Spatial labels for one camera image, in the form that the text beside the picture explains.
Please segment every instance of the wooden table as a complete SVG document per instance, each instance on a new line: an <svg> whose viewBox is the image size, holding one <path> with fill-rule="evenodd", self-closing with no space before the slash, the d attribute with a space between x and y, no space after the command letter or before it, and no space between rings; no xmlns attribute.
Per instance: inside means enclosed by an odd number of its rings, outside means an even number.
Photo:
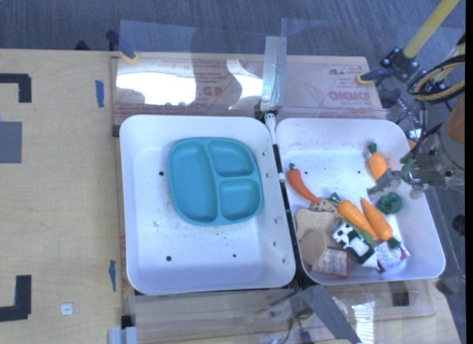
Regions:
<svg viewBox="0 0 473 344"><path fill-rule="evenodd" d="M0 50L1 73L27 73L32 79L31 103L18 102L17 84L0 84L1 122L22 122L21 163L0 163L0 307L15 304L16 276L30 275L32 285L31 313L0 322L1 343L104 343L107 330L120 326L117 139L111 135L116 56ZM96 81L103 82L103 107ZM460 342L445 297L434 280L423 282L433 313L373 321L376 342ZM331 339L324 335L319 339ZM202 340L210 342L242 341Z"/></svg>

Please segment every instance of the orange carrot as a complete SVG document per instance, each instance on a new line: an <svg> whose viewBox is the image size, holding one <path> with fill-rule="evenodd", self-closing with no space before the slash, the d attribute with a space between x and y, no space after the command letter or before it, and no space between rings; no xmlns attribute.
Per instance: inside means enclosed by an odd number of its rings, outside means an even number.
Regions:
<svg viewBox="0 0 473 344"><path fill-rule="evenodd" d="M337 200L337 211L342 217L348 220L352 225L370 234L373 239L377 238L376 232L372 229L370 222L368 222L368 219L363 215L363 212L361 212L353 202L348 199L341 200L336 193L333 193L331 198Z"/></svg>
<svg viewBox="0 0 473 344"><path fill-rule="evenodd" d="M387 171L387 164L386 160L384 160L383 155L380 155L376 152L376 144L371 143L368 146L368 150L370 151L371 155L368 158L368 166L370 167L371 173L375 180L378 180L385 171Z"/></svg>
<svg viewBox="0 0 473 344"><path fill-rule="evenodd" d="M399 242L392 237L392 227L384 216L364 198L361 199L361 207L377 236L382 241L387 241L391 248L398 246Z"/></svg>
<svg viewBox="0 0 473 344"><path fill-rule="evenodd" d="M299 169L294 168L293 163L289 164L289 170L286 173L286 178L288 183L301 197L304 197L305 199L313 203L320 203L320 200L314 194L312 194L312 192L304 185L301 171Z"/></svg>

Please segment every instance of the gray carpet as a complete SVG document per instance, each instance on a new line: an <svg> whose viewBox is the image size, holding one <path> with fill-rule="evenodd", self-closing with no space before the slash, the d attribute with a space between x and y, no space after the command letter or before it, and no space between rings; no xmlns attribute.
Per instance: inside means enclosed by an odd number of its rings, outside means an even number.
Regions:
<svg viewBox="0 0 473 344"><path fill-rule="evenodd" d="M405 46L440 0L0 0L0 48L73 50L83 40L92 50L108 50L105 34L120 22L143 21L178 27L288 36L288 53L360 55L372 69L394 47ZM418 53L427 69L442 61L466 27L462 0ZM183 42L161 36L155 50L185 50ZM201 43L200 49L211 49ZM260 51L246 41L242 52ZM405 86L388 80L387 88ZM449 111L430 115L444 121ZM464 214L464 194L429 192L432 213L446 248L443 275L462 341L466 342L464 237L452 220Z"/></svg>

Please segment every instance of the toy carrot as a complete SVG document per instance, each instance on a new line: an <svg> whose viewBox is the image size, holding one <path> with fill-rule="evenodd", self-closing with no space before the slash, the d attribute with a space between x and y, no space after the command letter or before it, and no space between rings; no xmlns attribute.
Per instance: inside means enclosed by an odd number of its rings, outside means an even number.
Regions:
<svg viewBox="0 0 473 344"><path fill-rule="evenodd" d="M301 171L296 169L293 163L289 164L289 170L286 173L286 178L288 183L301 197L304 197L313 203L320 203L320 200L304 185Z"/></svg>
<svg viewBox="0 0 473 344"><path fill-rule="evenodd" d="M378 180L378 178L380 178L383 173L387 171L387 164L383 155L380 155L376 152L376 147L376 143L371 143L368 146L368 150L371 153L370 158L368 158L368 166L370 167L371 173L375 180Z"/></svg>
<svg viewBox="0 0 473 344"><path fill-rule="evenodd" d="M371 227L370 222L368 222L368 219L363 215L363 212L353 204L353 202L348 199L341 200L336 193L332 193L330 199L334 200L338 204L337 211L342 217L348 220L349 223L367 232L374 239L378 237L375 230Z"/></svg>
<svg viewBox="0 0 473 344"><path fill-rule="evenodd" d="M401 243L392 237L392 227L384 216L364 198L361 199L361 207L376 235L382 241L387 241L390 248L398 247Z"/></svg>

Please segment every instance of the blue plate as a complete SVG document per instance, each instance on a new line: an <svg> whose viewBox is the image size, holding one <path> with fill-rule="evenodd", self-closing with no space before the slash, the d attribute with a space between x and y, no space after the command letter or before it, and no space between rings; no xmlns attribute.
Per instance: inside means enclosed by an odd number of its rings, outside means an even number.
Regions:
<svg viewBox="0 0 473 344"><path fill-rule="evenodd" d="M250 150L229 138L191 138L169 151L168 185L179 216L198 226L243 222L263 203Z"/></svg>

